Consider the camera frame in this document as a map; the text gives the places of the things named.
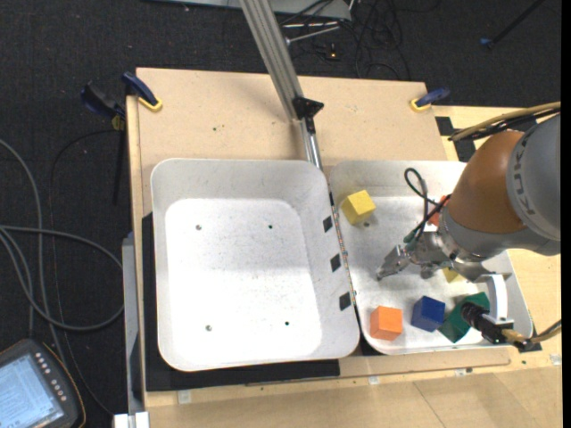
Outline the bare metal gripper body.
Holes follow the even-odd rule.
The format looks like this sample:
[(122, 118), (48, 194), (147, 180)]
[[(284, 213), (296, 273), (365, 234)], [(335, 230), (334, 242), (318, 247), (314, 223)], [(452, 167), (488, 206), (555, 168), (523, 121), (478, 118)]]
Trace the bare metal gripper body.
[(484, 275), (484, 259), (461, 247), (444, 232), (424, 232), (407, 243), (405, 249), (410, 263), (419, 267), (425, 263), (438, 264), (441, 267), (438, 271), (449, 269), (471, 282)]

